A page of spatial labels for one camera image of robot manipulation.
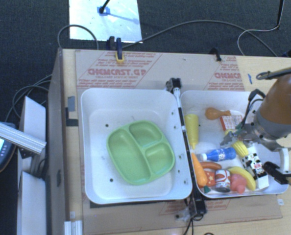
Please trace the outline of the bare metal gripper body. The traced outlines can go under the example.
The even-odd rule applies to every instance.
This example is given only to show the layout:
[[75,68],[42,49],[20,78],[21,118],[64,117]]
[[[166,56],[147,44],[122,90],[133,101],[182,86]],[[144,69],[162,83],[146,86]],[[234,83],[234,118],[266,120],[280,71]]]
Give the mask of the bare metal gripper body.
[[283,148],[291,151],[291,147],[281,146],[276,140],[276,137],[268,134],[260,125],[255,124],[254,122],[247,123],[241,129],[240,140],[244,142],[257,142],[262,144],[271,152],[278,152]]

